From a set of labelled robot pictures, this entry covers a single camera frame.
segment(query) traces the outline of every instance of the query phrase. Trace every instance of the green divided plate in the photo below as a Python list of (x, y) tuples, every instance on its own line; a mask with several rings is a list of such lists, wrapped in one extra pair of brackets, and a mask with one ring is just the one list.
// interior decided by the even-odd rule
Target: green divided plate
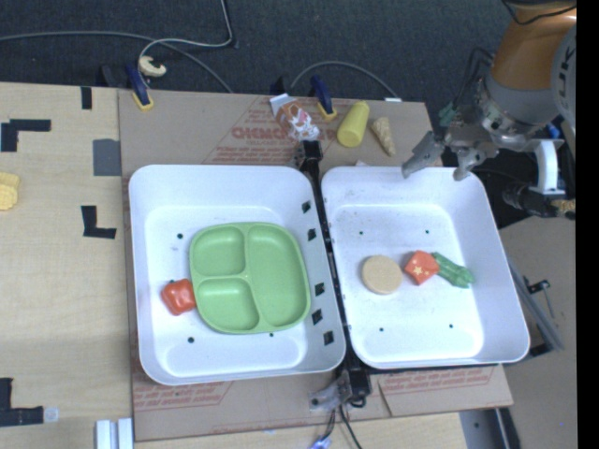
[(286, 329), (310, 309), (300, 247), (277, 224), (205, 228), (192, 239), (189, 264), (197, 310), (217, 331), (253, 334)]

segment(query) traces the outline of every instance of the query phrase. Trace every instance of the beige disc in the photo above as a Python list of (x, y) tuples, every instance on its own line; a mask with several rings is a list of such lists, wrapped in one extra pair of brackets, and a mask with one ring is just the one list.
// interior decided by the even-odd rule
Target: beige disc
[(362, 280), (378, 295), (388, 295), (400, 287), (403, 273), (400, 265), (383, 255), (371, 256), (362, 266)]

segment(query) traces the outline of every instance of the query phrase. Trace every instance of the cardboard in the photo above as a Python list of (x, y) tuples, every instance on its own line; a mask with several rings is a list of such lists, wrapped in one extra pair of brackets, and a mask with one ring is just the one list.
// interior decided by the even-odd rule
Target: cardboard
[[(127, 185), (133, 172), (151, 164), (293, 165), (297, 148), (273, 118), (270, 97), (249, 94), (152, 92), (154, 108), (139, 110), (129, 91), (119, 91), (124, 232), (136, 441), (326, 424), (329, 414), (311, 412), (310, 393), (334, 380), (333, 372), (225, 383), (163, 386), (139, 363)], [(431, 130), (424, 104), (369, 101), (370, 120), (388, 117), (397, 152), (385, 153), (367, 131), (356, 148), (345, 148), (335, 130), (355, 100), (333, 100), (338, 117), (327, 122), (315, 98), (298, 98), (320, 129), (329, 168), (356, 164), (398, 166)], [(512, 404), (502, 366), (410, 370), (374, 374), (373, 393), (352, 420), (455, 412)]]

